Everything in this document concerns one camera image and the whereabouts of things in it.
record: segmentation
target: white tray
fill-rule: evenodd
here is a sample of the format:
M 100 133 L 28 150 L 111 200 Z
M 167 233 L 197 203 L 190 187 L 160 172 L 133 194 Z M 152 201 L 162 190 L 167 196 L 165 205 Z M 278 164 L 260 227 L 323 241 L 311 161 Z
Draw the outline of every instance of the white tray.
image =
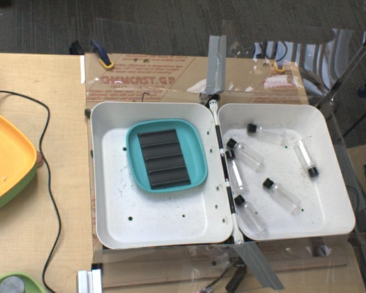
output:
M 243 142 L 264 156 L 265 168 L 257 173 L 245 169 L 249 179 L 247 200 L 268 223 L 267 234 L 243 231 L 254 240 L 347 234 L 355 216 L 324 116 L 308 105 L 226 104 L 219 110 L 223 140 Z M 248 123 L 273 131 L 287 131 L 287 145 L 266 143 L 246 132 Z M 305 139 L 319 175 L 310 178 L 291 146 Z M 266 192 L 262 183 L 269 177 L 302 199 L 297 215 L 285 211 Z
M 137 187 L 127 161 L 126 133 L 141 121 L 181 118 L 202 141 L 208 174 L 198 187 L 149 193 Z M 104 102 L 91 113 L 96 232 L 112 249 L 217 243 L 232 233 L 212 114 L 195 103 Z

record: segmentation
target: wooden table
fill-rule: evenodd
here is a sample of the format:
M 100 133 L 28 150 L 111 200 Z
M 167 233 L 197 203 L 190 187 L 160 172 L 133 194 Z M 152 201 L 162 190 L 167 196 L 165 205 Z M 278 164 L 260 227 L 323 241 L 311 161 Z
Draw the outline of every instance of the wooden table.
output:
M 46 281 L 56 292 L 63 293 L 76 291 L 77 271 L 90 270 L 93 258 L 84 86 L 78 56 L 0 54 L 0 90 L 30 95 L 51 110 L 43 152 L 51 167 L 51 188 L 62 218 L 62 235 L 47 269 Z M 44 108 L 0 93 L 0 114 L 38 147 L 46 120 Z M 57 218 L 49 197 L 47 169 L 42 166 L 32 182 L 0 209 L 0 276 L 22 271 L 42 283 L 41 273 L 56 234 Z M 342 266 L 278 272 L 285 291 L 365 292 L 352 247 L 346 244 L 343 251 L 346 264 Z M 224 292 L 227 279 L 215 288 L 215 293 Z M 191 292 L 209 282 L 202 279 L 194 281 L 195 285 L 188 281 L 105 291 Z M 252 275 L 244 279 L 240 288 L 273 292 L 260 288 Z

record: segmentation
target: orange plate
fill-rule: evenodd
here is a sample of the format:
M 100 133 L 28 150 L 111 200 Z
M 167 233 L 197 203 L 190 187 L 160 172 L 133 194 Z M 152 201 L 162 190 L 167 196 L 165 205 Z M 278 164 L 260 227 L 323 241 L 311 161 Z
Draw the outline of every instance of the orange plate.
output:
M 32 142 L 0 115 L 0 198 L 32 170 L 36 161 Z

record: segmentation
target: vial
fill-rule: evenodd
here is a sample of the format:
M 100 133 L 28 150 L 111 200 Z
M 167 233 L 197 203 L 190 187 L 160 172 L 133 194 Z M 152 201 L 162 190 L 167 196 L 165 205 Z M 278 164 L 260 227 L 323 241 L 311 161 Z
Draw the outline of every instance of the vial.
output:
M 225 152 L 226 159 L 231 167 L 231 183 L 232 189 L 236 190 L 236 195 L 249 193 L 248 185 L 244 182 L 244 172 L 239 161 L 236 161 L 236 155 L 234 150 L 228 150 Z
M 241 195 L 234 199 L 237 207 L 237 221 L 243 232 L 252 231 L 253 234 L 266 232 L 268 225 L 263 217 L 258 213 L 251 202 L 246 201 Z
M 278 145 L 285 145 L 285 132 L 273 132 L 254 124 L 248 124 L 246 130 L 248 135 L 254 136 L 259 140 Z
M 280 184 L 274 183 L 270 178 L 267 178 L 263 182 L 263 186 L 271 198 L 286 209 L 286 211 L 295 215 L 301 209 L 301 200 Z
M 17 276 L 5 278 L 0 284 L 0 293 L 24 293 L 24 282 Z
M 226 144 L 230 149 L 234 150 L 236 158 L 246 164 L 251 169 L 256 172 L 261 172 L 264 169 L 264 157 L 259 153 L 255 152 L 248 145 L 237 142 L 236 140 L 230 138 Z
M 316 168 L 316 164 L 313 161 L 312 156 L 309 154 L 309 151 L 303 139 L 299 139 L 294 144 L 294 150 L 298 156 L 298 159 L 301 162 L 302 167 L 308 172 L 309 176 L 311 178 L 317 177 L 318 170 Z

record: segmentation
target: gray carpet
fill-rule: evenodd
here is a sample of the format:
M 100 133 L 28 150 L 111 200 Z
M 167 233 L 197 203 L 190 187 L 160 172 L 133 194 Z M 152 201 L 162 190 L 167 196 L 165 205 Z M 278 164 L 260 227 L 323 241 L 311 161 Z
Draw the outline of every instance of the gray carpet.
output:
M 90 40 L 108 31 L 111 52 L 205 56 L 209 35 L 224 33 L 223 21 L 244 21 L 247 31 L 259 23 L 366 31 L 362 1 L 12 0 L 0 8 L 0 52 L 68 54 L 73 40 L 91 51 Z M 110 31 L 101 20 L 124 22 L 127 30 Z M 366 143 L 366 99 L 356 94 L 365 82 L 366 57 L 337 95 L 336 117 L 348 147 Z

